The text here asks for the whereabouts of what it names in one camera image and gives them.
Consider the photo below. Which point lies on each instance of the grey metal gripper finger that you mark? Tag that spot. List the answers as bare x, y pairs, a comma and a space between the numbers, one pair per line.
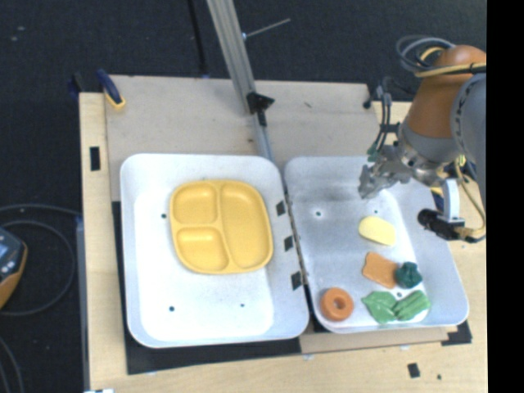
365, 184
384, 182

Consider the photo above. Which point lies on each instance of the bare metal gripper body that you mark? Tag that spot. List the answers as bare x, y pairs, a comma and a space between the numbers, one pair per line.
413, 168

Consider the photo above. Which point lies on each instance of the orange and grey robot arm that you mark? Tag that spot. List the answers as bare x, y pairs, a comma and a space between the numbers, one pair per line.
434, 105

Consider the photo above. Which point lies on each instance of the pale yellow wedge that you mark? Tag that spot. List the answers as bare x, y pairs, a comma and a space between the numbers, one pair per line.
376, 231

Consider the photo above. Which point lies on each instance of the white plastic tray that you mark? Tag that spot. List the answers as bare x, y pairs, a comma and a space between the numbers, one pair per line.
335, 244
204, 301

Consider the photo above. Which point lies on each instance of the orange toast slice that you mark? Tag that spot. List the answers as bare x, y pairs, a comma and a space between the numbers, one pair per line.
378, 270

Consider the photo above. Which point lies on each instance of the dark green broccoli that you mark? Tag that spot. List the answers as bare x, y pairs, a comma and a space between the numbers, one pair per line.
408, 276

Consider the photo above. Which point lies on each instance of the green lettuce leaf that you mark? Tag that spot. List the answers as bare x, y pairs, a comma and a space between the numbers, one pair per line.
378, 306

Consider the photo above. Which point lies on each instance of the green pea pod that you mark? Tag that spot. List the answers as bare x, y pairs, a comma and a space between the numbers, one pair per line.
412, 305

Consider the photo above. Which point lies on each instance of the orange doughnut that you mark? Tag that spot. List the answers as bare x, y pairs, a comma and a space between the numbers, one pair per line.
327, 306

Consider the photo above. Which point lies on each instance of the yellow divided plate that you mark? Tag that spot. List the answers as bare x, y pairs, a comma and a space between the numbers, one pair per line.
241, 219

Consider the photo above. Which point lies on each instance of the brown cardboard board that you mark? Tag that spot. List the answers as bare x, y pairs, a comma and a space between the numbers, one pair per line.
184, 117

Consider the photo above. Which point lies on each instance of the black cylinder on white bracket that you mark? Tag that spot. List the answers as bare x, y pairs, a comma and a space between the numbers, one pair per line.
440, 223

